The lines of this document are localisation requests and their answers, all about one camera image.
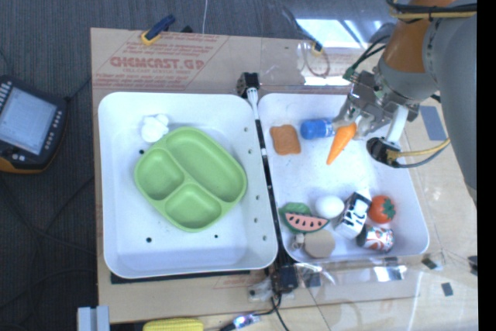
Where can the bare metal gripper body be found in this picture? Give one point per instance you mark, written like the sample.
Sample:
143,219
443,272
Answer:
368,93

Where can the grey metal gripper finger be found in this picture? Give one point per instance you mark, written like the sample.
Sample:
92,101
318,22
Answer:
346,113
369,126

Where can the orange carrot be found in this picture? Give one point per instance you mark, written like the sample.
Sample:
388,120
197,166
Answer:
340,143

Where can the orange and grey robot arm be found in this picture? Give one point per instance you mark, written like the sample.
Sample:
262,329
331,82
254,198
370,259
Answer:
451,62

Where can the blue bottle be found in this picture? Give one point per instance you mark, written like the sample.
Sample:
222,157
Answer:
314,129

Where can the orange biscuit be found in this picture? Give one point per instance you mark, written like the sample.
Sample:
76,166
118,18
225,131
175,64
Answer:
285,139

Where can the white plastic tray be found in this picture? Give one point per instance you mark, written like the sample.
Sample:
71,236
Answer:
310,174
128,244

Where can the orange tomato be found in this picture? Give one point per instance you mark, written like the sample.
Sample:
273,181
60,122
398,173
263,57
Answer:
379,210

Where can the white egg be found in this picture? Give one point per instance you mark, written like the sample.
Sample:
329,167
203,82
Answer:
329,206

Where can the black and white carton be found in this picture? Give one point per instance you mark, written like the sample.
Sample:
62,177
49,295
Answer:
353,215

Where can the thin black and white rod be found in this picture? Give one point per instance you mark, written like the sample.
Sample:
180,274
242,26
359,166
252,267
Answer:
265,157

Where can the orange and white can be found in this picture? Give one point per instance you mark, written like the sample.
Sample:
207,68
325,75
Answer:
376,239

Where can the red watermelon slice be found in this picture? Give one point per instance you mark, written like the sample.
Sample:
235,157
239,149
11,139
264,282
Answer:
306,223

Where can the tan round biscuit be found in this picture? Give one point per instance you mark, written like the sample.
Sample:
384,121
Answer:
319,244

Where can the small white figure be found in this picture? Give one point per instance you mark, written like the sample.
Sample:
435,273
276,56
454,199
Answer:
297,242

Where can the green divided plate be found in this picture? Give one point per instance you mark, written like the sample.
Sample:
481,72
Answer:
201,163

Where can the brown cardboard board red print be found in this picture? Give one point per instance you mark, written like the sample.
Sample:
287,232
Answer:
162,62

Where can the white cauliflower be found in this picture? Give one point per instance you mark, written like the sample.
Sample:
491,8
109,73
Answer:
152,129

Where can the yellow corn cob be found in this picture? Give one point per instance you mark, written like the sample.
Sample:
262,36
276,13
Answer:
172,325

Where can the black cylinder on white bracket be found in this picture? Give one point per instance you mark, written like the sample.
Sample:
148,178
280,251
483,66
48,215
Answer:
381,152

